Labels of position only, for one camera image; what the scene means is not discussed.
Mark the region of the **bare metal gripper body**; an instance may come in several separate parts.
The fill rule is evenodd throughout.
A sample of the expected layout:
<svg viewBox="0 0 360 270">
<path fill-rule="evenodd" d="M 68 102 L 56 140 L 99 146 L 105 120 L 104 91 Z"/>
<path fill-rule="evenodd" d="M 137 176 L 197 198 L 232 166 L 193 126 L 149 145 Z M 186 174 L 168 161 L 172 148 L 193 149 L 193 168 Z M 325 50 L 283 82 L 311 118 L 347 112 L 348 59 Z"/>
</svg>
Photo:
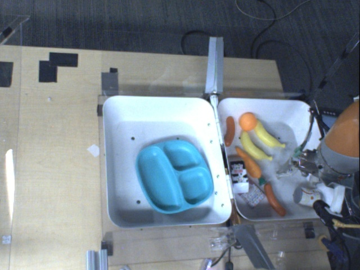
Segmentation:
<svg viewBox="0 0 360 270">
<path fill-rule="evenodd" d="M 304 150 L 297 157 L 293 158 L 292 164 L 305 177 L 312 175 L 320 179 L 321 173 L 324 170 L 324 162 L 320 150 Z"/>
</svg>

